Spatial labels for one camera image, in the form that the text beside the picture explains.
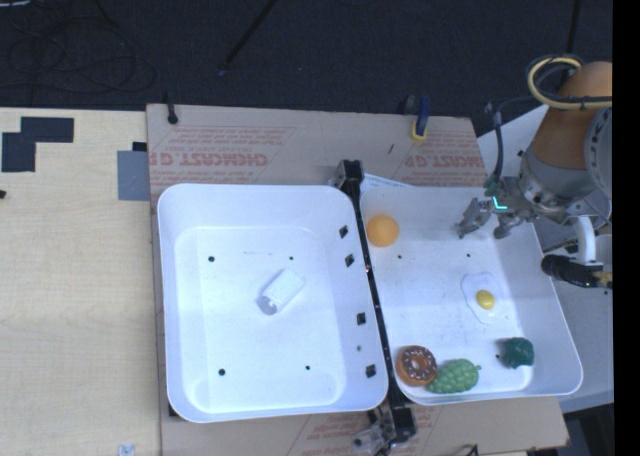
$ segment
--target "egg white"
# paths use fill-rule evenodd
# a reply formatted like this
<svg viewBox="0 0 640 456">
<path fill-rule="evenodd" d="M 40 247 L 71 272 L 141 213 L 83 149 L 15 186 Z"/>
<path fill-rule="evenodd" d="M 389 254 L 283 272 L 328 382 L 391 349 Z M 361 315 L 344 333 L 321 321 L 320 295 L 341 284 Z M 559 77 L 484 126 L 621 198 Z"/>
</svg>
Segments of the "egg white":
<svg viewBox="0 0 640 456">
<path fill-rule="evenodd" d="M 478 321 L 486 324 L 497 323 L 504 314 L 506 307 L 506 294 L 503 287 L 489 272 L 469 273 L 462 277 L 460 288 L 464 294 L 467 306 L 471 309 Z M 476 294 L 478 291 L 489 291 L 495 303 L 492 308 L 484 309 L 478 304 Z"/>
</svg>

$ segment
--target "white tray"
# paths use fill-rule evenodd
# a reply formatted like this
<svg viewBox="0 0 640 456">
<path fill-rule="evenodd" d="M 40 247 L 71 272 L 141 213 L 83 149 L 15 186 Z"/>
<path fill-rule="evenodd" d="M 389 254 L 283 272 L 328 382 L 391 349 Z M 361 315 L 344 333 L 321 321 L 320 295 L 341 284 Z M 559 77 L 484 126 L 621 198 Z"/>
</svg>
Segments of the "white tray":
<svg viewBox="0 0 640 456">
<path fill-rule="evenodd" d="M 167 391 L 178 415 L 215 422 L 384 400 L 385 359 L 345 194 L 180 184 L 161 195 L 158 224 Z M 283 270 L 304 285 L 268 315 L 257 300 Z"/>
<path fill-rule="evenodd" d="M 574 392 L 582 366 L 553 283 L 540 268 L 533 226 L 520 225 L 496 240 L 493 217 L 460 239 L 455 224 L 473 197 L 482 198 L 483 190 L 379 187 L 362 196 L 365 222 L 386 214 L 400 226 L 393 245 L 369 245 L 392 357 L 404 346 L 420 345 L 440 366 L 455 358 L 481 366 L 479 382 L 468 392 L 439 395 L 398 380 L 401 390 L 424 405 Z M 475 317 L 461 288 L 466 274 L 484 272 L 502 291 L 502 315 L 493 324 Z M 496 356 L 500 341 L 511 337 L 533 343 L 532 366 L 511 369 Z"/>
</svg>

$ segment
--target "yellow cable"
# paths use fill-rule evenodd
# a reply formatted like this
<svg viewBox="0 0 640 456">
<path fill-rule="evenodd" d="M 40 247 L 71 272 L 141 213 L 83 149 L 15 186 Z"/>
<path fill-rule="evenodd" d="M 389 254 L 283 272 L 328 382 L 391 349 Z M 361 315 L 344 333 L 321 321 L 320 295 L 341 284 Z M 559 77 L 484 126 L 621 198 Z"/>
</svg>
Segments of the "yellow cable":
<svg viewBox="0 0 640 456">
<path fill-rule="evenodd" d="M 593 109 L 593 108 L 598 109 L 598 108 L 611 107 L 612 105 L 611 99 L 607 101 L 599 101 L 599 102 L 588 102 L 588 101 L 583 102 L 581 100 L 575 100 L 573 102 L 561 102 L 561 101 L 556 101 L 548 97 L 545 97 L 538 90 L 533 79 L 536 73 L 538 72 L 538 70 L 540 70 L 542 67 L 549 65 L 551 63 L 566 63 L 568 65 L 575 67 L 576 69 L 579 69 L 582 67 L 582 64 L 578 60 L 574 58 L 567 58 L 562 56 L 544 58 L 540 60 L 538 63 L 536 63 L 535 65 L 533 65 L 527 76 L 527 85 L 529 86 L 529 91 L 531 92 L 531 95 L 533 95 L 537 100 L 539 100 L 543 104 L 547 104 L 552 108 L 564 109 L 564 110 Z"/>
</svg>

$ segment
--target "black floor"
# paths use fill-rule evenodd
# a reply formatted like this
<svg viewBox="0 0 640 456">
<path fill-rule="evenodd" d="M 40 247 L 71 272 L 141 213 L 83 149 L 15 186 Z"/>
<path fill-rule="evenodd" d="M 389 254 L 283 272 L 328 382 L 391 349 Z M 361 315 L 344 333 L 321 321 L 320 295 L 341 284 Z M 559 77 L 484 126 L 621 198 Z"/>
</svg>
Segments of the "black floor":
<svg viewBox="0 0 640 456">
<path fill-rule="evenodd" d="M 278 0 L 223 77 L 269 0 L 16 1 L 0 0 L 3 106 L 142 110 L 169 93 L 396 113 L 427 95 L 432 114 L 469 117 L 481 136 L 487 101 L 528 95 L 532 60 L 612 60 L 613 0 Z M 513 105 L 505 121 L 536 105 Z"/>
</svg>

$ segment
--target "donut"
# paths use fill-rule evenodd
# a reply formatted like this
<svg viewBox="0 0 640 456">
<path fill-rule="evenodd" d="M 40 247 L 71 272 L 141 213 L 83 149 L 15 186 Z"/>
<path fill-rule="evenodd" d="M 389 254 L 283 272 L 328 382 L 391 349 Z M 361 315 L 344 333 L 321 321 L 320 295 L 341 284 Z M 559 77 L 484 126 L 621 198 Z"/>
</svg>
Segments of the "donut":
<svg viewBox="0 0 640 456">
<path fill-rule="evenodd" d="M 433 353 L 422 346 L 406 346 L 396 358 L 396 374 L 407 385 L 419 387 L 431 383 L 438 374 Z"/>
</svg>

